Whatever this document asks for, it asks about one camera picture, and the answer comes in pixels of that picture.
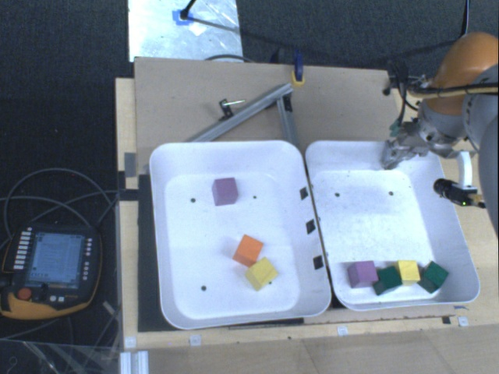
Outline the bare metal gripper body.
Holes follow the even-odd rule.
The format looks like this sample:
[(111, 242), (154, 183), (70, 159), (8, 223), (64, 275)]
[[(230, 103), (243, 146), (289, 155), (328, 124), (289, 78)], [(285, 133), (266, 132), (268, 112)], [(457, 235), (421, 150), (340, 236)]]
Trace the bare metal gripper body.
[(423, 120), (400, 122), (396, 120), (390, 126), (390, 138), (396, 147), (414, 146), (416, 156), (425, 156), (430, 151), (443, 153), (448, 150), (448, 139), (434, 126)]

